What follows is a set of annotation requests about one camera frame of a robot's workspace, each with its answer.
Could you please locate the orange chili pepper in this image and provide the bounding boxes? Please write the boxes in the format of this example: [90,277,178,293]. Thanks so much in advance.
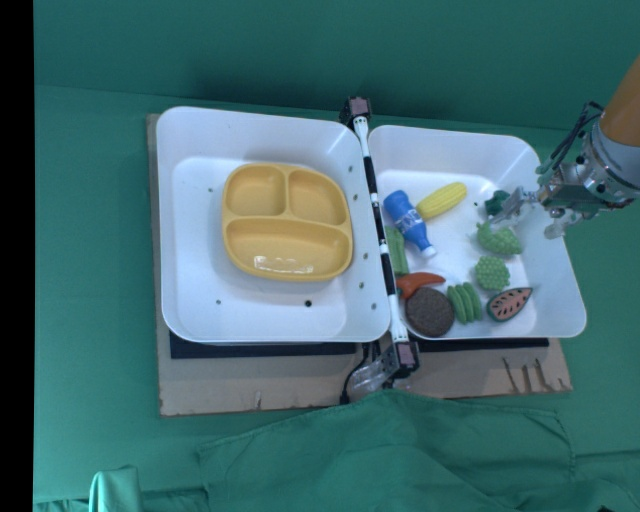
[395,271,447,301]

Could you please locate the yellow corn cob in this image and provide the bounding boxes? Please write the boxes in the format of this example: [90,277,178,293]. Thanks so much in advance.
[415,181,469,220]

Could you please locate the blue bottle with white cap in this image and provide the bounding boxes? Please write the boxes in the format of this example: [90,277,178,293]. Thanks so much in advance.
[382,189,438,259]

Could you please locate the round green grape bunch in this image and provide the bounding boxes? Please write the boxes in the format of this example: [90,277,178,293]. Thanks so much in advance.
[473,254,512,292]

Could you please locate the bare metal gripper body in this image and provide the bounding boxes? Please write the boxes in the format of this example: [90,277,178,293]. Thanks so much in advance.
[536,149,640,214]

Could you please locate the green grapes with leaf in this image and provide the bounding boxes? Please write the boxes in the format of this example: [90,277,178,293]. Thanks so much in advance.
[474,220,524,257]

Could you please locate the brown cardboard board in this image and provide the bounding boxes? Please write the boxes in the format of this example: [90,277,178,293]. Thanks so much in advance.
[145,113,574,419]

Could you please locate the yellow divided plate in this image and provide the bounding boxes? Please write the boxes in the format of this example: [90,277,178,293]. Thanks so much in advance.
[220,162,355,283]

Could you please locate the white plastic tray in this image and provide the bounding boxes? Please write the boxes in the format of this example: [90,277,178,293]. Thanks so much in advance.
[155,105,393,346]
[366,124,588,342]

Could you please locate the black and white thin rod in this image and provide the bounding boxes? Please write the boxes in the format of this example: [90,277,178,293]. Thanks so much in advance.
[351,115,412,347]

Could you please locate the dark green broccoli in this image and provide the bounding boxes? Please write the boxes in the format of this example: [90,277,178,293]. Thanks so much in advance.
[483,189,512,218]

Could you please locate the green pea pods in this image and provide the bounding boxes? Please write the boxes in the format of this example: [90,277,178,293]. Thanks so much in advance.
[445,281,484,326]

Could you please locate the watermelon slice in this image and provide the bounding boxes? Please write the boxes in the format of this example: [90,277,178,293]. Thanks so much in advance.
[485,286,535,323]

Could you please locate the black block with wires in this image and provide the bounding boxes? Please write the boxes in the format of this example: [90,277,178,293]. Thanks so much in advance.
[383,339,422,380]
[338,96,375,127]

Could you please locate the green cloth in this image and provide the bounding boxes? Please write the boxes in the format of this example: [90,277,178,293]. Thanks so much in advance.
[193,388,640,512]

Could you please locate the brown round biscuit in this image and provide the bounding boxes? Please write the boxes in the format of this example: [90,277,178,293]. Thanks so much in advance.
[404,285,456,338]

